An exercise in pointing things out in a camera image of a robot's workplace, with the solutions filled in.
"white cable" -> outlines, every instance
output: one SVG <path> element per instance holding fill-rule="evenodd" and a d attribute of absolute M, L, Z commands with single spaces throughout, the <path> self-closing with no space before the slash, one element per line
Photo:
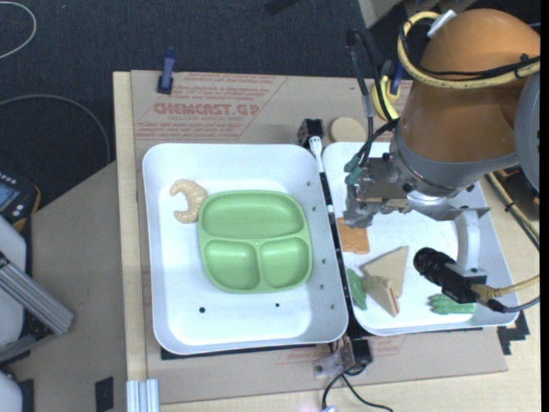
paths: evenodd
<path fill-rule="evenodd" d="M 22 100 L 37 100 L 37 99 L 60 100 L 62 102 L 67 102 L 72 106 L 78 107 L 83 112 L 85 112 L 95 122 L 95 124 L 97 125 L 97 128 L 99 128 L 100 133 L 103 136 L 103 141 L 105 142 L 105 147 L 106 147 L 106 165 L 111 163 L 111 145 L 109 143 L 109 136 L 106 134 L 105 127 L 101 124 L 100 120 L 97 119 L 97 116 L 95 116 L 85 106 L 76 102 L 75 100 L 64 98 L 63 96 L 57 96 L 56 94 L 24 94 L 22 96 L 17 96 L 16 98 L 10 98 L 8 100 L 0 100 L 0 107 L 6 106 L 8 104 L 13 104 L 14 102 L 19 102 Z"/>
<path fill-rule="evenodd" d="M 17 53 L 18 51 L 20 51 L 23 47 L 25 47 L 28 43 L 30 43 L 33 40 L 34 35 L 36 34 L 36 27 L 37 27 L 38 23 L 36 22 L 36 17 L 34 16 L 33 11 L 30 10 L 24 4 L 16 3 L 16 2 L 0 2 L 0 4 L 16 6 L 17 8 L 24 9 L 31 16 L 31 18 L 33 19 L 33 31 L 31 32 L 30 36 L 27 38 L 27 40 L 24 43 L 22 43 L 21 45 L 18 45 L 13 51 L 9 51 L 7 53 L 4 53 L 3 55 L 0 55 L 0 59 L 4 59 L 4 58 L 9 57 L 10 55 L 13 55 L 14 53 Z"/>

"yellow cable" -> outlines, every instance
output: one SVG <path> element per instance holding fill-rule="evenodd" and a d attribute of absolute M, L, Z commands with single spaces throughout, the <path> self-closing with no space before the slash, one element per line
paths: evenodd
<path fill-rule="evenodd" d="M 498 178 L 494 173 L 488 173 L 486 175 L 490 185 L 498 192 L 499 196 L 502 198 L 504 205 L 509 209 L 509 211 L 514 214 L 526 227 L 526 229 L 535 237 L 535 240 L 540 242 L 540 233 L 535 229 L 534 225 L 528 217 L 517 207 L 513 206 L 513 199 L 507 193 L 507 191 L 501 186 L 498 181 Z"/>
<path fill-rule="evenodd" d="M 390 119 L 394 120 L 399 118 L 399 114 L 391 103 L 398 100 L 399 96 L 401 95 L 401 88 L 399 86 L 396 94 L 391 94 L 390 84 L 391 84 L 391 80 L 389 79 L 388 76 L 383 76 L 381 78 L 381 81 L 379 82 L 379 85 L 381 86 L 381 89 L 382 89 L 383 103 L 387 108 L 387 112 L 390 115 Z M 371 90 L 370 98 L 371 98 L 372 104 L 374 105 L 374 108 L 376 109 L 377 114 L 381 117 L 381 119 L 389 120 L 388 118 L 385 117 L 385 113 L 383 112 L 383 108 L 379 102 L 379 96 L 377 96 L 377 88 L 375 85 Z"/>
<path fill-rule="evenodd" d="M 412 15 L 403 25 L 402 31 L 404 36 L 406 37 L 408 35 L 408 32 L 410 31 L 410 29 L 418 21 L 424 20 L 424 19 L 436 20 L 439 16 L 440 14 L 436 12 L 431 12 L 431 11 L 418 12 L 417 14 Z M 459 88 L 459 89 L 467 90 L 471 88 L 493 87 L 497 85 L 506 84 L 507 82 L 512 82 L 516 79 L 525 78 L 527 76 L 530 76 L 534 73 L 539 72 L 541 69 L 541 62 L 538 62 L 538 63 L 533 63 L 530 65 L 524 66 L 518 69 L 517 71 L 511 71 L 500 76 L 494 76 L 492 78 L 486 78 L 486 79 L 475 80 L 475 81 L 451 81 L 451 80 L 444 80 L 444 79 L 436 78 L 434 76 L 430 76 L 425 72 L 422 72 L 421 70 L 416 68 L 408 59 L 406 50 L 404 48 L 404 43 L 400 36 L 398 38 L 396 50 L 402 66 L 406 69 L 408 74 L 411 77 L 413 77 L 413 79 L 419 82 L 423 82 L 424 84 L 427 84 L 433 87 L 438 87 L 438 88 Z"/>
<path fill-rule="evenodd" d="M 524 226 L 530 231 L 530 233 L 539 243 L 540 234 L 538 233 L 538 231 L 535 230 L 534 225 L 532 225 L 530 220 L 524 215 L 524 213 L 520 209 L 518 209 L 516 206 L 511 206 L 513 200 L 511 199 L 507 191 L 503 188 L 503 186 L 501 186 L 494 173 L 488 173 L 486 177 L 490 184 L 494 187 L 494 189 L 496 189 L 499 196 L 502 198 L 505 206 L 507 206 L 510 212 L 512 212 L 518 219 L 521 220 L 522 224 L 524 224 Z M 503 296 L 504 294 L 523 290 L 524 288 L 530 287 L 538 282 L 540 282 L 539 274 L 527 279 L 526 281 L 518 282 L 517 284 L 513 284 L 505 288 L 492 288 L 484 284 L 474 284 L 471 286 L 471 290 L 473 290 L 479 296 L 479 300 L 489 300 L 493 298 L 498 298 L 500 296 Z"/>
<path fill-rule="evenodd" d="M 504 288 L 493 288 L 484 284 L 473 284 L 471 286 L 471 290 L 479 296 L 479 300 L 490 300 L 499 298 L 505 294 L 521 291 L 524 288 L 537 284 L 538 282 L 540 282 L 540 275 L 533 276 L 526 281 L 518 282 L 517 284 L 509 285 Z"/>

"cardboard sheet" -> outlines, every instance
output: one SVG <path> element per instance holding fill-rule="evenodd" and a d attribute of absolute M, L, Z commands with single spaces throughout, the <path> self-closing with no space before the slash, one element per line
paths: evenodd
<path fill-rule="evenodd" d="M 363 121 L 358 84 L 347 78 L 182 72 L 174 75 L 172 95 L 164 95 L 156 93 L 159 75 L 131 72 L 148 376 L 160 382 L 161 403 L 323 388 L 326 380 L 315 379 L 313 362 L 328 355 L 326 345 L 162 359 L 152 329 L 141 165 L 145 152 L 161 142 L 290 143 L 305 118 L 321 118 L 327 129 L 341 116 Z M 397 111 L 409 87 L 403 83 Z M 381 123 L 376 118 L 375 126 Z M 506 370 L 493 328 L 373 336 L 369 343 L 374 362 L 353 379 L 357 385 Z"/>

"blue clip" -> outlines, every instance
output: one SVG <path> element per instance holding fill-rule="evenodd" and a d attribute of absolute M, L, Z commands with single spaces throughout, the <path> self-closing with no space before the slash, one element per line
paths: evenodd
<path fill-rule="evenodd" d="M 173 47 L 168 47 L 164 53 L 164 65 L 162 67 L 162 75 L 158 79 L 158 87 L 156 91 L 162 94 L 172 94 L 173 78 L 172 72 L 175 66 L 175 50 Z"/>
<path fill-rule="evenodd" d="M 398 88 L 401 86 L 402 77 L 404 76 L 404 67 L 402 66 L 400 61 L 397 61 L 395 63 L 395 72 L 393 73 L 393 77 L 391 78 L 391 85 L 389 92 L 393 95 L 396 95 L 398 93 Z"/>

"black electronic device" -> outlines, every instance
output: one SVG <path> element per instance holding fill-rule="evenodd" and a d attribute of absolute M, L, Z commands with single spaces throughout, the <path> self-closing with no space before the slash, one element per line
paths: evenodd
<path fill-rule="evenodd" d="M 21 231 L 37 210 L 40 191 L 29 179 L 0 165 L 0 215 Z"/>

